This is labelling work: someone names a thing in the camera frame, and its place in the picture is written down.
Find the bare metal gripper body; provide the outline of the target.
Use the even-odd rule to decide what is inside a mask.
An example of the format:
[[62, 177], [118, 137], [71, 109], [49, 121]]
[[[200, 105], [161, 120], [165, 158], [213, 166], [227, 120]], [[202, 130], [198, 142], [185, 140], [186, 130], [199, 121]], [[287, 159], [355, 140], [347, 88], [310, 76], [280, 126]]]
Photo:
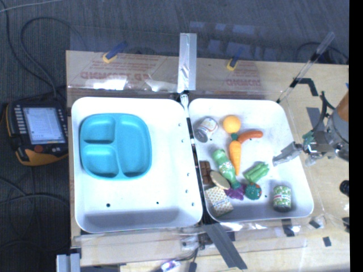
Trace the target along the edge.
[[303, 151], [308, 155], [305, 163], [315, 164], [317, 160], [339, 158], [349, 162], [349, 143], [339, 133], [309, 131], [302, 136]]

